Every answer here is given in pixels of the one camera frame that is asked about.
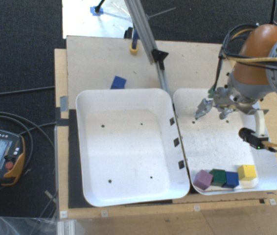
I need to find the green cube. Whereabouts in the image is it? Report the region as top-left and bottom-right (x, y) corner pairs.
(208, 168), (227, 188)

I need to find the black cylinder on white bracket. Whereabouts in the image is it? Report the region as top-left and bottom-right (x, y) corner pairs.
(238, 109), (269, 150)

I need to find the thin black rod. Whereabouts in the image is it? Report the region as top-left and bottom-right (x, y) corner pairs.
(171, 102), (190, 179)

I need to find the blue cube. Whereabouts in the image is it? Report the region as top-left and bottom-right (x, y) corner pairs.
(221, 171), (240, 189)
(110, 75), (127, 90)

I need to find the yellow cube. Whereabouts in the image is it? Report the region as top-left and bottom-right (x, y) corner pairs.
(237, 164), (257, 182)

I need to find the white plastic tray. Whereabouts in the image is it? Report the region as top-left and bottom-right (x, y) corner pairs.
(173, 88), (277, 196)
(75, 88), (191, 208)

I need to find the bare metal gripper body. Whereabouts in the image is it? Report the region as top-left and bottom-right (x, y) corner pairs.
(211, 86), (258, 112)

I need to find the pale wood board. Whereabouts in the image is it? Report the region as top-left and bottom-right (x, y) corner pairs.
(66, 35), (277, 208)

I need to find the purple cube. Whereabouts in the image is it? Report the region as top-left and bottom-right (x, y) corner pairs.
(193, 169), (214, 191)

